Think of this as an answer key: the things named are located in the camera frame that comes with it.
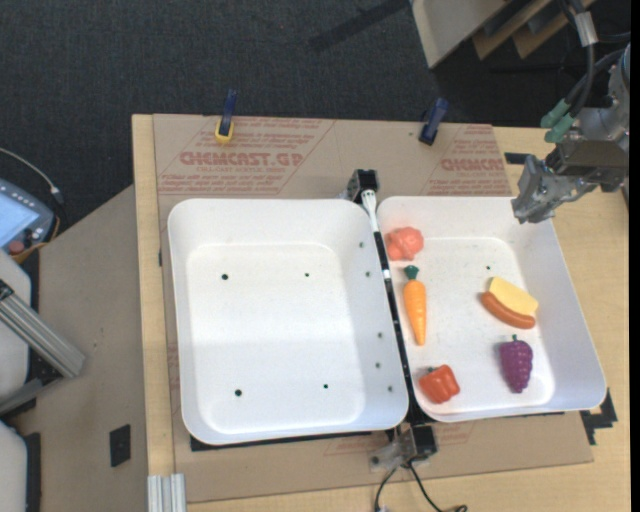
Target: wooden table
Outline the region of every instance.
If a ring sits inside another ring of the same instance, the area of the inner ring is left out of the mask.
[[[148,470],[175,472],[164,327],[162,275],[158,266],[154,133],[150,115],[132,119]],[[549,151],[538,129],[496,128],[504,152]],[[513,190],[521,166],[507,166]],[[598,351],[618,415],[614,428],[599,430],[595,462],[578,466],[429,480],[427,490],[441,507],[466,503],[473,512],[630,510],[629,441],[629,215],[621,193],[596,191],[557,211],[554,225],[587,325]],[[365,511],[375,487],[365,486],[282,496],[200,503],[205,511]],[[415,483],[390,484],[384,503],[394,512],[428,510]]]

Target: sausage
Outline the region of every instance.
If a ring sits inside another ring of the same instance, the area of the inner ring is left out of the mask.
[[[536,319],[531,315],[523,315],[506,307],[491,292],[484,292],[480,296],[482,305],[487,308],[489,313],[504,323],[519,329],[531,329],[536,325]]]

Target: floor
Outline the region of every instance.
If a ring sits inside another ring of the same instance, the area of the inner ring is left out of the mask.
[[[629,30],[631,0],[592,11],[599,28]],[[525,60],[509,41],[480,61],[467,41],[430,69],[402,0],[6,0],[0,147],[60,188],[64,229],[131,184],[134,113],[219,113],[232,87],[238,115],[418,120],[441,96],[446,121],[536,126],[582,61],[566,28]],[[0,176],[51,203],[1,154]]]

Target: yellow toy cheese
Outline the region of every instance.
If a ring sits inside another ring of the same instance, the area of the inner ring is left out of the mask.
[[[538,309],[538,301],[516,285],[501,277],[494,277],[489,284],[489,291],[504,306],[522,315],[532,315]]]

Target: blue clamp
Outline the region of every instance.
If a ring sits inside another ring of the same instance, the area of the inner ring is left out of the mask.
[[[434,143],[436,135],[438,134],[438,126],[447,113],[447,110],[449,110],[449,102],[444,98],[438,98],[429,109],[428,115],[425,116],[425,114],[427,114],[426,112],[422,115],[421,121],[424,121],[424,118],[427,117],[427,122],[420,132],[420,142],[424,142],[429,146]]]
[[[236,108],[237,97],[238,92],[234,89],[229,89],[227,92],[227,98],[224,100],[222,117],[216,124],[215,136],[216,140],[220,144],[226,144],[233,136],[233,121],[231,121],[231,117],[233,116],[233,111]]]

